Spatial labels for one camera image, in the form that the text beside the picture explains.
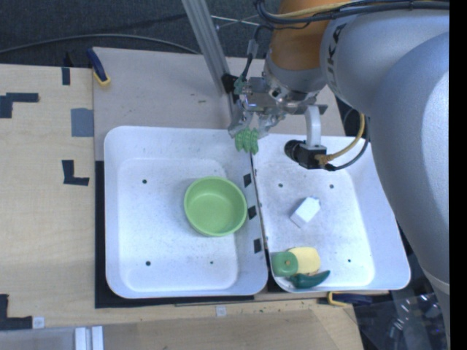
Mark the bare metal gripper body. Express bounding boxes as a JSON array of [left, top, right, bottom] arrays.
[[238, 76, 328, 123]]

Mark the green pea pod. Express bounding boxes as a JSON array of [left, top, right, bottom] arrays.
[[234, 127, 261, 155]]

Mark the black block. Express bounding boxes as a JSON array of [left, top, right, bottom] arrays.
[[220, 72, 239, 95]]

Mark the brown cardboard board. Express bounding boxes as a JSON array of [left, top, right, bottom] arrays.
[[92, 46, 390, 308]]

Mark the green bowl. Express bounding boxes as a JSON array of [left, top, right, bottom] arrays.
[[182, 175, 249, 238]]

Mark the white carton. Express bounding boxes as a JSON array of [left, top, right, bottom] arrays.
[[289, 195, 323, 230]]

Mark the white plastic tray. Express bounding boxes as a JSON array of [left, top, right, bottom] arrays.
[[250, 133, 412, 295], [104, 125, 270, 300]]

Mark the yellow and green corn cob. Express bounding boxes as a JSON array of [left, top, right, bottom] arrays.
[[270, 246, 323, 278]]

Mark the dark green chili pepper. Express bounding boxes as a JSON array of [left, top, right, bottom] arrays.
[[289, 269, 331, 290]]

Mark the black cylinder on white bracket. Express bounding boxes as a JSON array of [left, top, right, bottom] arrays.
[[284, 104, 328, 171]]

